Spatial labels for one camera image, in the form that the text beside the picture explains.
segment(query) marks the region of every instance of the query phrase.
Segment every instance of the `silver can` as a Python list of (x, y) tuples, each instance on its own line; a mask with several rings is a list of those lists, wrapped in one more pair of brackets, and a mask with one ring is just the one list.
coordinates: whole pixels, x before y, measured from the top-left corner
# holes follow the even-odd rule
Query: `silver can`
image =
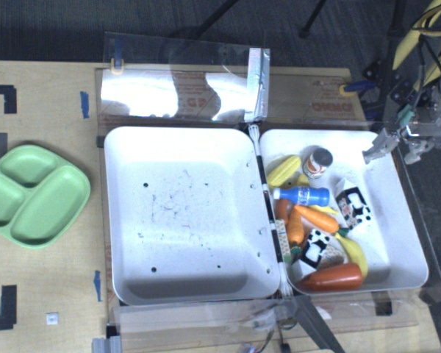
[(330, 151), (325, 148), (317, 148), (304, 162), (302, 170), (308, 178), (317, 179), (332, 163), (333, 156)]

